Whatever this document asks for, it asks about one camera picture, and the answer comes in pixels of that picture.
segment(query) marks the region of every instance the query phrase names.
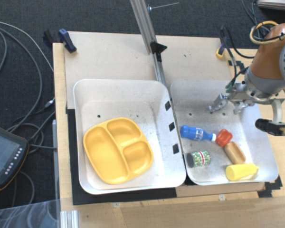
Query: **brown cylinder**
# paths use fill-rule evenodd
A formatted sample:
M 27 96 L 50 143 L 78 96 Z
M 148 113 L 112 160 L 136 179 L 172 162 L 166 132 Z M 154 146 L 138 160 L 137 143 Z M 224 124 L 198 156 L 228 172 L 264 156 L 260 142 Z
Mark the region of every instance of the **brown cylinder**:
M 285 34 L 285 23 L 274 26 L 266 39 L 280 36 L 281 33 Z M 251 72 L 260 78 L 283 79 L 279 59 L 284 45 L 285 39 L 268 45 L 260 45 L 250 65 Z

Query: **blue bottle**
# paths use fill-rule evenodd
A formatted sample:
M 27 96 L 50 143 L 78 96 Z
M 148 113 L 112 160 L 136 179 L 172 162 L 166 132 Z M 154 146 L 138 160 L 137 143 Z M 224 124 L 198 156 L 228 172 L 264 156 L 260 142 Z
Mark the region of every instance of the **blue bottle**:
M 183 125 L 180 128 L 180 136 L 182 138 L 188 138 L 196 141 L 210 140 L 212 142 L 214 142 L 217 138 L 216 134 L 214 133 L 208 133 L 202 128 L 189 127 L 187 125 Z

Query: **screen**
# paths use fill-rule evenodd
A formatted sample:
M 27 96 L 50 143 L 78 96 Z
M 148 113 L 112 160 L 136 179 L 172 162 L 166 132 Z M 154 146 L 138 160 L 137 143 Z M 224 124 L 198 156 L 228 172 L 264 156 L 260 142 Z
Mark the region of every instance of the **screen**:
M 0 175 L 5 170 L 20 144 L 0 136 Z

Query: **wooden table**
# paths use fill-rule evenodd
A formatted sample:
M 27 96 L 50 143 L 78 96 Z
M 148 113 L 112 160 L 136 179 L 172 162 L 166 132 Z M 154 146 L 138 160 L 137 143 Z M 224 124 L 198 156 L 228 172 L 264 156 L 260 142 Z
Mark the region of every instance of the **wooden table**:
M 99 53 L 106 50 L 108 46 L 114 46 L 106 40 L 110 39 L 110 34 L 103 33 L 84 33 L 70 32 L 70 36 L 78 53 L 81 53 L 81 61 L 84 63 L 84 48 L 86 43 L 99 43 Z M 113 40 L 129 41 L 133 45 L 129 47 L 139 53 L 130 55 L 132 58 L 145 58 L 144 44 L 141 35 L 112 34 Z M 215 57 L 215 50 L 219 46 L 219 39 L 216 38 L 185 38 L 185 37 L 166 37 L 158 36 L 159 43 L 166 43 L 169 53 L 163 52 L 163 66 L 167 82 L 170 81 L 170 74 L 166 73 L 173 67 L 173 60 L 187 60 L 189 63 L 211 64 L 219 61 L 220 70 L 224 71 L 219 80 L 233 74 L 233 70 L 227 66 L 227 57 L 218 59 Z M 246 55 L 254 55 L 256 50 L 242 49 Z M 236 183 L 210 186 L 185 186 L 176 188 L 177 198 L 101 203 L 88 205 L 73 205 L 72 186 L 70 174 L 70 156 L 68 149 L 68 123 L 66 106 L 67 87 L 66 65 L 69 61 L 76 58 L 69 54 L 62 43 L 53 44 L 53 60 L 55 73 L 55 97 L 56 97 L 56 120 L 57 120 L 57 142 L 58 142 L 58 164 L 59 164 L 59 189 L 61 210 L 78 210 L 79 227 L 110 227 L 110 228 L 129 228 L 129 227 L 285 227 L 285 137 L 274 137 L 269 135 L 276 161 L 279 167 L 279 174 L 283 186 L 279 190 L 272 190 L 272 198 L 259 198 L 258 192 L 264 190 L 265 183 Z M 249 59 L 236 58 L 241 60 L 245 66 L 251 62 Z M 201 70 L 196 77 L 203 77 Z M 208 74 L 210 77 L 217 77 L 215 74 Z M 285 98 L 284 92 L 280 93 L 281 98 Z M 283 121 L 285 122 L 285 101 L 283 107 Z M 272 108 L 260 105 L 261 115 L 265 119 L 272 119 Z

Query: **white plastic tray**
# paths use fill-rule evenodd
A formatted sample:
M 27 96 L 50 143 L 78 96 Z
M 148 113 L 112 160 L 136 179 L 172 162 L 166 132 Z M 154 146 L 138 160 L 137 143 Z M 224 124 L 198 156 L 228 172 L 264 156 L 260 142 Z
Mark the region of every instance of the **white plastic tray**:
M 167 88 L 157 81 L 121 79 L 83 79 L 74 86 L 77 127 L 79 182 L 91 194 L 177 187 L 186 178 L 177 129 Z M 127 117 L 137 123 L 151 145 L 154 161 L 149 170 L 122 184 L 103 182 L 90 164 L 83 137 L 92 126 Z M 179 152 L 173 151 L 178 145 Z
M 182 125 L 203 128 L 208 133 L 227 129 L 233 134 L 232 141 L 239 144 L 246 156 L 246 163 L 254 163 L 258 172 L 248 180 L 229 181 L 225 169 L 231 161 L 225 151 L 215 142 L 181 139 L 184 155 L 189 152 L 207 150 L 211 163 L 208 166 L 190 168 L 189 178 L 198 185 L 213 185 L 233 182 L 274 181 L 278 167 L 268 136 L 255 127 L 261 118 L 257 105 L 247 107 L 240 114 L 233 114 L 233 104 L 210 114 L 208 106 L 213 104 L 219 93 L 224 93 L 226 81 L 178 80 L 171 85 L 171 96 L 179 128 Z

